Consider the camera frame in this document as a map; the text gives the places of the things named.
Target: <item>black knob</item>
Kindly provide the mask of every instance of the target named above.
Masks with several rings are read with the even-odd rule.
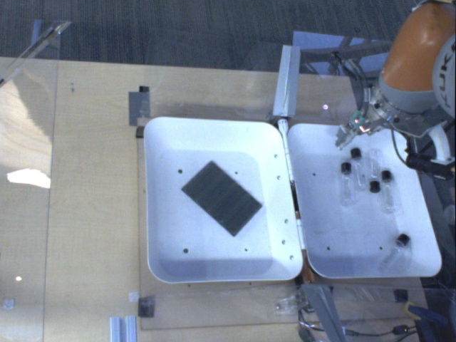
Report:
[[[344,162],[344,163],[341,165],[341,172],[342,172],[344,175],[349,175],[349,174],[351,174],[351,163],[349,163],[349,162]]]
[[[361,150],[359,148],[353,148],[350,151],[351,158],[361,158]]]
[[[391,174],[390,171],[388,171],[388,170],[382,171],[382,181],[390,182],[392,179],[393,179],[393,174]]]
[[[374,194],[377,192],[380,192],[380,183],[377,180],[371,181],[370,182],[370,192],[373,192]]]
[[[410,237],[404,233],[399,234],[399,237],[396,238],[396,244],[400,247],[407,246],[408,242],[410,242]]]

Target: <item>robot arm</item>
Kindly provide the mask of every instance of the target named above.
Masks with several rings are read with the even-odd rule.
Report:
[[[356,135],[383,128],[408,138],[429,134],[437,158],[410,151],[407,165],[441,172],[441,177],[451,175],[449,168],[443,168],[454,159],[445,149],[448,143],[442,140],[442,125],[449,115],[455,117],[455,16],[454,0],[427,0],[409,15],[376,84],[367,89],[362,108],[339,128],[337,147],[345,147]]]

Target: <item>hinge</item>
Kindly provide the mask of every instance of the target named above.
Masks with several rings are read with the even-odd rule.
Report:
[[[289,150],[289,146],[288,146],[288,120],[285,118],[279,119],[277,121],[277,127],[279,128],[279,132],[282,136],[282,142],[284,144],[285,160],[286,160],[286,166],[288,168],[291,196],[293,197],[293,206],[294,206],[294,212],[296,215],[296,226],[297,226],[297,230],[298,230],[299,244],[301,245],[301,249],[306,249],[306,245],[304,243],[304,233],[303,233],[303,228],[302,228],[301,213],[299,211],[298,196],[296,194],[296,186],[294,184],[293,165],[291,163],[290,150]]]

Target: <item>gray carpet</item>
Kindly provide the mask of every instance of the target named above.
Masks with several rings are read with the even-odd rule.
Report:
[[[0,0],[0,55],[70,20],[61,58],[275,71],[293,31],[391,40],[413,0]]]

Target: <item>white tray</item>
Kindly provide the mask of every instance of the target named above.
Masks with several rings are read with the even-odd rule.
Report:
[[[170,283],[276,281],[302,268],[284,147],[266,123],[156,118],[145,128],[147,255]],[[261,204],[233,237],[183,191],[214,161]]]
[[[307,254],[313,269],[328,278],[433,276],[441,267],[440,251],[416,171],[397,158],[391,133],[356,137],[340,151],[334,146],[338,127],[298,124],[289,131],[290,155],[303,220]],[[399,148],[405,140],[396,134]],[[360,192],[358,201],[343,207],[339,198],[341,163],[350,149],[364,154],[382,151],[384,166],[395,178],[402,212],[380,210],[380,194]],[[410,236],[411,259],[392,269],[379,264],[400,233]]]

